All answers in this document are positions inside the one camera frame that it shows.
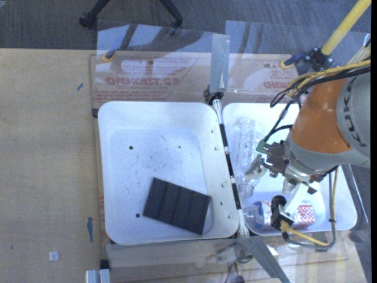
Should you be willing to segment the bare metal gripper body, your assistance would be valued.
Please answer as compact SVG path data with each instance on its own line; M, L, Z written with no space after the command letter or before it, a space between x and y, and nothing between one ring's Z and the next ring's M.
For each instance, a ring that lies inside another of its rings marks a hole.
M264 146L266 159L264 167L269 171L270 177L277 177L278 174L285 176L285 170L290 163L289 152L285 141L273 142Z

